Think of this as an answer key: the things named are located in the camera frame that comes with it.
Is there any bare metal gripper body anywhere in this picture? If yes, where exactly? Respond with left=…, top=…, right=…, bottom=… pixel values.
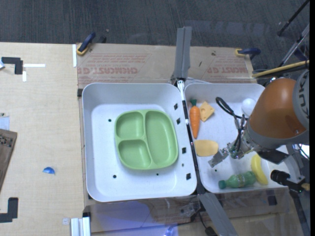
left=226, top=140, right=258, bottom=160

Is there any pale yellow potato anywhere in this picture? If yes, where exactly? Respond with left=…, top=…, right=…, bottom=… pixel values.
left=193, top=139, right=220, bottom=157

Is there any white plastic tray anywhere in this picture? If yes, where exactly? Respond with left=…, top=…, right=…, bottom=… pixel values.
left=81, top=82, right=198, bottom=203
left=184, top=83, right=291, bottom=194

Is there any yellow banana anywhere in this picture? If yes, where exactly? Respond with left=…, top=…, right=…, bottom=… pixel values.
left=251, top=153, right=269, bottom=185

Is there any green plastic bottle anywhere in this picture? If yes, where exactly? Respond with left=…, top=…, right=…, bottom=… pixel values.
left=218, top=171, right=258, bottom=190

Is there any white egg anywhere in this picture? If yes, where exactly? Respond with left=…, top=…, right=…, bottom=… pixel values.
left=241, top=98, right=257, bottom=117

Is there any orange carrot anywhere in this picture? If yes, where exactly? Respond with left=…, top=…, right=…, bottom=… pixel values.
left=189, top=99, right=201, bottom=140

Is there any yellow cheese wedge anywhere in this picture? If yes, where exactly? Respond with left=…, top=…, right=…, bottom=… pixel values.
left=198, top=101, right=216, bottom=122

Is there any green divided plate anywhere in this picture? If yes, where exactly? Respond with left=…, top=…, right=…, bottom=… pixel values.
left=114, top=109, right=179, bottom=171

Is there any brown cardboard board red print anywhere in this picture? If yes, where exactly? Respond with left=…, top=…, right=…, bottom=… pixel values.
left=76, top=42, right=291, bottom=233

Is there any brown paper packet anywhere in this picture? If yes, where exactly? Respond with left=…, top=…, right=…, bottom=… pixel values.
left=0, top=128, right=18, bottom=192

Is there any black cylinder on white bracket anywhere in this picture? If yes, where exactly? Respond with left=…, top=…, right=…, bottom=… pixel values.
left=270, top=145, right=306, bottom=192

